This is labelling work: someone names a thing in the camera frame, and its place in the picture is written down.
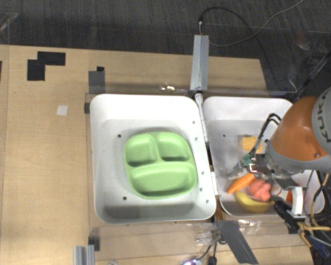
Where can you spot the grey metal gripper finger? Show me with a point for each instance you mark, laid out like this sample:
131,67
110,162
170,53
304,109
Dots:
237,172
243,165

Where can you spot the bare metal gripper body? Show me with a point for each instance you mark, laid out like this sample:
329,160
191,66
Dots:
262,163

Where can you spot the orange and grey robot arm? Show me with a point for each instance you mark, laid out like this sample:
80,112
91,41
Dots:
300,137

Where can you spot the orange carrot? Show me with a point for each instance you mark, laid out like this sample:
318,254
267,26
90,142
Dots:
238,184

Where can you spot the yellow corn cob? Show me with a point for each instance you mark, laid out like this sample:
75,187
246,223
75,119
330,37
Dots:
248,143

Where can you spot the pink toy sausage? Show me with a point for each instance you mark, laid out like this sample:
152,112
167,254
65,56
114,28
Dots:
259,190

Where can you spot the yellow banana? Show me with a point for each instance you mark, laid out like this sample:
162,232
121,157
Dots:
251,205

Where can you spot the orange and white toy piece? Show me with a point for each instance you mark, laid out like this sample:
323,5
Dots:
288,196

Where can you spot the white plastic tray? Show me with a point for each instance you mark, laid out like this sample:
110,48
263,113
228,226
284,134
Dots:
107,153
229,114

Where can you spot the green divided plate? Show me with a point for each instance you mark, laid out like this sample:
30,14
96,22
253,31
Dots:
161,175

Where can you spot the black cylinder on white bracket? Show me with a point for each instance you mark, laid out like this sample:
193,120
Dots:
297,200

